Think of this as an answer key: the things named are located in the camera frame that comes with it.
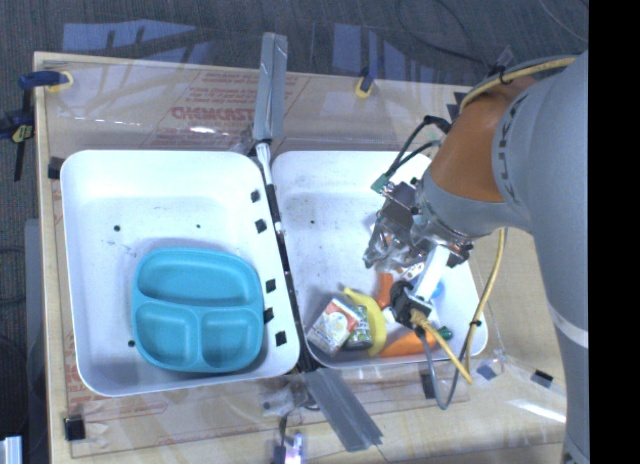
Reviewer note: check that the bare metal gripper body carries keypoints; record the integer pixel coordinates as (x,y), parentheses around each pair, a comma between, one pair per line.
(400,212)

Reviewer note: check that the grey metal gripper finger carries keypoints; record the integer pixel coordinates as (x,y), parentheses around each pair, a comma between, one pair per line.
(376,251)
(406,265)

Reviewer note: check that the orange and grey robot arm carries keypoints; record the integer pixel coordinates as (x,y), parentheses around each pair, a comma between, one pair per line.
(540,162)

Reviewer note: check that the orange sausage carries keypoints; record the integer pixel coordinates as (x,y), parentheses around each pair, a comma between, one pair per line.
(384,289)

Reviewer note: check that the small blue object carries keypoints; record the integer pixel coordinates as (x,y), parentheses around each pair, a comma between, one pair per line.
(439,290)

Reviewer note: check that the white plastic tray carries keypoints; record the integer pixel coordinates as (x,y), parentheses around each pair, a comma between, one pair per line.
(325,232)
(165,192)

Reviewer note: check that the yellow banana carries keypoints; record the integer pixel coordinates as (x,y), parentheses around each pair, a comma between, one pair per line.
(376,322)

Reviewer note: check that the green can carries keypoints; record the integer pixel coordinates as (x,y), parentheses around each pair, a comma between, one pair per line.
(361,332)

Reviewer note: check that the orange carrot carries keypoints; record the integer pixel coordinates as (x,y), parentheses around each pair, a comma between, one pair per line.
(402,346)

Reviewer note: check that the white and orange carton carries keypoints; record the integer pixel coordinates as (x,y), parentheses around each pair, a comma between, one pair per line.
(332,326)

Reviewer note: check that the blue divided plate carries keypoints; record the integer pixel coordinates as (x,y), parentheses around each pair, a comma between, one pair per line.
(195,312)

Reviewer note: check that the brown cardboard board red print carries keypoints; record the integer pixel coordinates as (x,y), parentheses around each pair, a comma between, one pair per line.
(150,102)

